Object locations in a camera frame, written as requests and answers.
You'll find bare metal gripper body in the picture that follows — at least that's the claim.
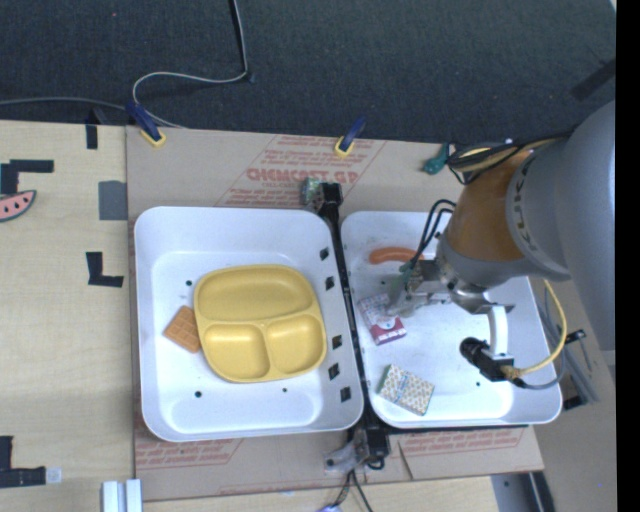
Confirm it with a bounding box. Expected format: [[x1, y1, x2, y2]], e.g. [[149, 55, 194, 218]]
[[405, 260, 516, 316]]

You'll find red and white carton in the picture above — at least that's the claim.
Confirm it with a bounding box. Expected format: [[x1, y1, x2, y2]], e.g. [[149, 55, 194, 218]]
[[356, 292, 408, 347]]

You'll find orange sausage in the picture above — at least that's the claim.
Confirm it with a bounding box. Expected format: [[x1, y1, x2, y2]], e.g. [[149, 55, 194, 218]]
[[368, 245, 426, 267]]

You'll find thin black rod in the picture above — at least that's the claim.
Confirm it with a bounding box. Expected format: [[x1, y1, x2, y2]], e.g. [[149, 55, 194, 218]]
[[322, 209, 375, 431]]

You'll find white plastic tray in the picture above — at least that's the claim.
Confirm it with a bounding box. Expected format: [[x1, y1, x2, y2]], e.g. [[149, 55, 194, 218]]
[[133, 205, 365, 444], [339, 209, 564, 430]]

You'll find yellow patterned packet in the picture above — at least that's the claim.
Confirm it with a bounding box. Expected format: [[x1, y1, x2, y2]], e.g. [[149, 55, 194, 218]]
[[376, 363, 436, 417]]

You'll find yellow divided plate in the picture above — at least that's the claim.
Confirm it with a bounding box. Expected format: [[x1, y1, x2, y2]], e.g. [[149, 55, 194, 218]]
[[192, 263, 329, 385]]

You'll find orange waffle biscuit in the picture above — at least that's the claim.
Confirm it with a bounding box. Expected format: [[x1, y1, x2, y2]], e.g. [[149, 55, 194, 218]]
[[162, 304, 203, 355]]

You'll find brown cardboard board red print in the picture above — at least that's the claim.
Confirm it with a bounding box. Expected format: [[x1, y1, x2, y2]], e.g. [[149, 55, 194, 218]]
[[124, 124, 546, 502]]

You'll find pink watermelon slice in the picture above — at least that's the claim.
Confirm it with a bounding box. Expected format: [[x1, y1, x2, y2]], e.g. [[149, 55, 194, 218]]
[[0, 189, 38, 223]]

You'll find black cylinder on white bracket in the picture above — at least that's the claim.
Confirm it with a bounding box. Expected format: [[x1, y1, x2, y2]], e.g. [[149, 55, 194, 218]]
[[459, 304, 516, 383]]

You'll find black block with thin wires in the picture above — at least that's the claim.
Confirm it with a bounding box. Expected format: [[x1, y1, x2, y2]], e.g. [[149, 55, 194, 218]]
[[355, 426, 392, 469], [318, 181, 345, 217]]

